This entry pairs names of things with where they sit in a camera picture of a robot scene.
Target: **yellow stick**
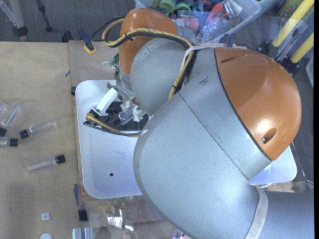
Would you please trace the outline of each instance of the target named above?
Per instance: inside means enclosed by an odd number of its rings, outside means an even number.
[[[279,31],[277,36],[274,38],[272,44],[275,47],[279,47],[280,44],[286,39],[289,33],[294,29],[299,20],[305,16],[307,11],[313,6],[315,0],[303,0],[303,2],[299,5],[294,14],[289,18],[284,27]]]
[[[303,56],[314,46],[315,33],[313,32],[308,39],[290,57],[293,63],[298,63]]]

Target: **black cap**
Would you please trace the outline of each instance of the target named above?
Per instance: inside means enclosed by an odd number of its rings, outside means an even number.
[[[61,164],[61,163],[65,163],[65,156],[64,155],[58,155],[55,157],[56,163],[57,164]]]
[[[0,136],[5,136],[6,129],[0,126]]]
[[[25,138],[28,138],[30,136],[28,130],[26,130],[26,129],[20,131],[19,134],[20,134],[21,139],[25,139]]]
[[[17,147],[18,146],[18,138],[11,138],[9,140],[10,147]]]

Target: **robotic arm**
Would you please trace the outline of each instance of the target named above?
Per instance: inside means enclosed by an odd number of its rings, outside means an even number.
[[[103,108],[121,97],[128,120],[151,118],[134,153],[144,197],[193,239],[314,238],[313,190],[249,185],[299,130],[301,99],[286,70],[251,50],[211,47],[180,66],[195,36],[151,9],[131,11],[121,35]]]

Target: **gray floor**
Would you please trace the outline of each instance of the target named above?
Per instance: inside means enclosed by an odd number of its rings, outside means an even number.
[[[135,7],[134,0],[42,0],[46,14],[53,27],[53,32],[46,32],[45,24],[37,10],[35,0],[20,0],[25,25],[29,30],[29,41],[61,42],[63,33],[71,31],[74,39],[78,39],[77,31],[84,29],[93,34],[108,20],[123,16]],[[310,21],[313,31],[314,23]],[[115,31],[110,32],[110,39],[118,37]],[[13,35],[12,23],[0,10],[0,41],[19,41]],[[296,149],[304,172],[308,179],[314,180],[314,91],[306,73],[306,64],[313,54],[313,49],[302,60],[302,69],[295,76],[296,84],[302,96],[303,120],[301,129],[295,139]]]

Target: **white tray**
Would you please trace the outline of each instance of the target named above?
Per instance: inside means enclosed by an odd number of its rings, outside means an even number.
[[[137,138],[118,136],[83,125],[85,114],[106,94],[107,83],[115,80],[85,81],[76,88],[76,106],[83,182],[94,198],[107,199],[141,195],[133,171]],[[252,178],[253,186],[292,181],[297,166],[288,147],[282,155]]]

